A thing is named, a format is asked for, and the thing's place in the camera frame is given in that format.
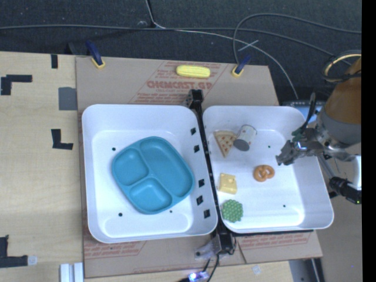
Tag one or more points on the small white can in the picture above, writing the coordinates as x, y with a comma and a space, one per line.
247, 135

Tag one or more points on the black cylinder on white bracket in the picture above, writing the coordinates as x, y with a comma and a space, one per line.
348, 189

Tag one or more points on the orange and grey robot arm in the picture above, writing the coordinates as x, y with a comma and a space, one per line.
345, 107

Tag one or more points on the yellow cheese wedge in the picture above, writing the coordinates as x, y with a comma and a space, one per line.
227, 184

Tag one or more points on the yellow corn cob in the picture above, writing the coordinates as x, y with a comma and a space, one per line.
193, 71

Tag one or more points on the brown toy pretzel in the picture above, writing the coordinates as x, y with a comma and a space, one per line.
260, 175

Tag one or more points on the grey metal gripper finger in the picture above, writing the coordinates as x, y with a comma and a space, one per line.
292, 159
283, 153

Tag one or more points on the toy pizza slice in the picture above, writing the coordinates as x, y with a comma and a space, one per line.
224, 142

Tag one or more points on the brown cardboard board red print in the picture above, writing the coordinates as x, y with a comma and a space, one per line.
123, 81

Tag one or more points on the green toy grapes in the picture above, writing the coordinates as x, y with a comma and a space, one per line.
232, 211

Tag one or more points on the blue divided plate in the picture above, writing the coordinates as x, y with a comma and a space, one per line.
152, 175

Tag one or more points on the white plastic tray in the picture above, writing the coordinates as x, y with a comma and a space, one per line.
288, 198
102, 172

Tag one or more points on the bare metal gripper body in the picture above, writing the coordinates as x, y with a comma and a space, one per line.
311, 144

